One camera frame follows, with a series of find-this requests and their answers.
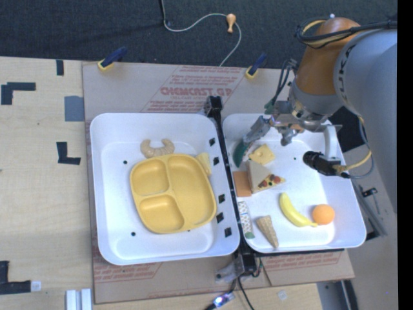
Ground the orange ball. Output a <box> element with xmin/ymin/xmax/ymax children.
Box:
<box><xmin>311</xmin><ymin>203</ymin><xmax>336</xmax><ymax>227</ymax></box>

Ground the black block with wires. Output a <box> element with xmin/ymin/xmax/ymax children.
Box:
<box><xmin>203</xmin><ymin>95</ymin><xmax>224</xmax><ymax>119</ymax></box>
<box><xmin>232</xmin><ymin>249</ymin><xmax>259</xmax><ymax>276</ymax></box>

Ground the orange square slice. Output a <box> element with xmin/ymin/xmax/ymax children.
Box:
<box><xmin>232</xmin><ymin>170</ymin><xmax>253</xmax><ymax>198</ymax></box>

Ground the brown cardboard board red print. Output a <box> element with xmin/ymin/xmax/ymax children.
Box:
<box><xmin>81</xmin><ymin>61</ymin><xmax>356</xmax><ymax>305</ymax></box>

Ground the yellow divided plate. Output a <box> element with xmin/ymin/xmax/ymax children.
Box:
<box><xmin>129</xmin><ymin>153</ymin><xmax>217</xmax><ymax>235</ymax></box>

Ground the white plastic tray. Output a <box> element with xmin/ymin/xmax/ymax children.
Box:
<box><xmin>89</xmin><ymin>112</ymin><xmax>241</xmax><ymax>266</ymax></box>
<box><xmin>222</xmin><ymin>112</ymin><xmax>368</xmax><ymax>254</ymax></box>

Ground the beige croissant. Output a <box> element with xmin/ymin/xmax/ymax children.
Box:
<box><xmin>139</xmin><ymin>138</ymin><xmax>176</xmax><ymax>159</ymax></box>

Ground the pizza slice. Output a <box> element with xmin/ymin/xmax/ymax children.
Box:
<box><xmin>257</xmin><ymin>172</ymin><xmax>287</xmax><ymax>189</ymax></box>

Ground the black cylinder on white bracket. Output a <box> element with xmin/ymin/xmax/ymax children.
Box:
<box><xmin>302</xmin><ymin>124</ymin><xmax>351</xmax><ymax>179</ymax></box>

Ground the green curved vegetable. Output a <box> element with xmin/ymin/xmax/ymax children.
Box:
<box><xmin>232</xmin><ymin>138</ymin><xmax>251</xmax><ymax>169</ymax></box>

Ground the tan ice cream cone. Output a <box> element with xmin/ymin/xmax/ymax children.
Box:
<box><xmin>255</xmin><ymin>214</ymin><xmax>279</xmax><ymax>249</ymax></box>

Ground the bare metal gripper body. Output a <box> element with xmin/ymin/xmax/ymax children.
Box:
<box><xmin>269</xmin><ymin>100</ymin><xmax>330</xmax><ymax>136</ymax></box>

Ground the yellow cheese slice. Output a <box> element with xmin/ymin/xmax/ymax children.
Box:
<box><xmin>247</xmin><ymin>143</ymin><xmax>276</xmax><ymax>166</ymax></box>

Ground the yellow banana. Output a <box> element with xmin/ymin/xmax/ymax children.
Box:
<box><xmin>279</xmin><ymin>192</ymin><xmax>319</xmax><ymax>229</ymax></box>

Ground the white printed packet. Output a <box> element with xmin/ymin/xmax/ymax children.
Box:
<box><xmin>237</xmin><ymin>200</ymin><xmax>256</xmax><ymax>240</ymax></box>

